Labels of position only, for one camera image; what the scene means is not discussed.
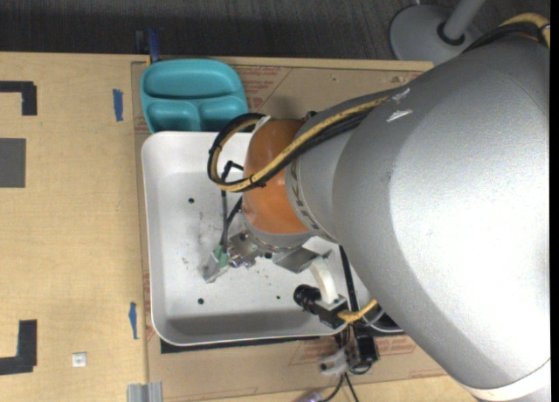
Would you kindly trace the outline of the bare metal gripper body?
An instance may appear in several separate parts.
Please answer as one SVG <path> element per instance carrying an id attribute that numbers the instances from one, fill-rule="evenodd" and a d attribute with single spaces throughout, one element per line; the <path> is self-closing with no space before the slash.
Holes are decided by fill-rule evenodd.
<path id="1" fill-rule="evenodd" d="M 303 234 L 268 235 L 259 237 L 253 232 L 241 232 L 229 239 L 231 267 L 252 267 L 256 259 L 269 259 L 278 267 L 300 274 L 318 259 L 327 259 L 332 250 L 318 253 L 304 247 L 310 236 Z"/>

